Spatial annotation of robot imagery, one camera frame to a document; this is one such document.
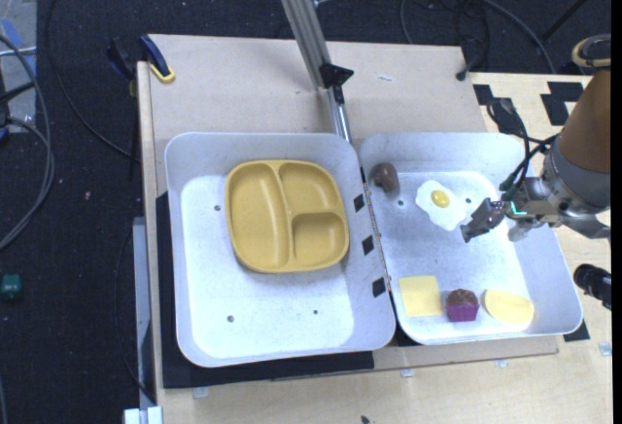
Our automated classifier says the yellow divided plate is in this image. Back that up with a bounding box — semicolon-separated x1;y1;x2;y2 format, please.
224;159;352;275

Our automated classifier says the yellow oval slice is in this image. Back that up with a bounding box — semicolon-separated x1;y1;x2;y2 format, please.
480;288;536;328

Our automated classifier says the brown cardboard board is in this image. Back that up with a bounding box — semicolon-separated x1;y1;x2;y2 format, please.
147;33;560;371

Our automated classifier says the purple and brown cupcake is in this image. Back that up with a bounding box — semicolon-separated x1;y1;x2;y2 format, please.
444;287;481;324

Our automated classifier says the brown toy mushroom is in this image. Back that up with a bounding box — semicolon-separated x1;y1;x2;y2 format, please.
369;161;401;194

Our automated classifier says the black cylinder on white bracket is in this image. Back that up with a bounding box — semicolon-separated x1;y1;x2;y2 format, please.
572;263;612;311

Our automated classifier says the thin black and white rod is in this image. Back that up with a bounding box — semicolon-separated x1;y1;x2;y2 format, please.
360;163;394;300

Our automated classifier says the white plastic tray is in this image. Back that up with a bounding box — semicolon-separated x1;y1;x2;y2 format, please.
358;131;585;347
163;131;397;370

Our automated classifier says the yellow cheese slice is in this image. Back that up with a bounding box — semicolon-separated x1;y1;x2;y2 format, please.
397;274;446;319

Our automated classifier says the white and yellow fried egg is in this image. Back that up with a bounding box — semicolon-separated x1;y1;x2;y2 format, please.
414;179;469;232

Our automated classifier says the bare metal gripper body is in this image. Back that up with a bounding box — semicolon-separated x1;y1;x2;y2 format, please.
503;176;612;240

